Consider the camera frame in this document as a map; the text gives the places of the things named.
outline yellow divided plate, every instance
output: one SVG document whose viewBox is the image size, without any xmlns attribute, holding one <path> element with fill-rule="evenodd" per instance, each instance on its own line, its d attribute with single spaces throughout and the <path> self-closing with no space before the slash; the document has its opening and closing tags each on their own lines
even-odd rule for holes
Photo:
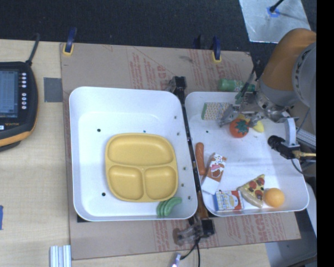
<svg viewBox="0 0 334 267">
<path fill-rule="evenodd" d="M 159 135 L 113 136 L 105 148 L 105 169 L 110 191 L 124 201 L 165 201 L 177 191 L 175 152 L 171 143 Z"/>
</svg>

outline black carpet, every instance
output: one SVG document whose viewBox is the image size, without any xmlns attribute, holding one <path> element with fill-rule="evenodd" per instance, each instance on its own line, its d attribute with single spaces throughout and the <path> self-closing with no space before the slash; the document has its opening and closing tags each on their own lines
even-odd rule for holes
<svg viewBox="0 0 334 267">
<path fill-rule="evenodd" d="M 317 0 L 301 2 L 316 32 Z M 275 47 L 249 41 L 239 0 L 0 0 L 0 38 L 64 42 L 70 27 L 76 42 L 110 45 L 192 48 L 201 34 L 210 47 L 217 36 L 261 64 Z"/>
</svg>

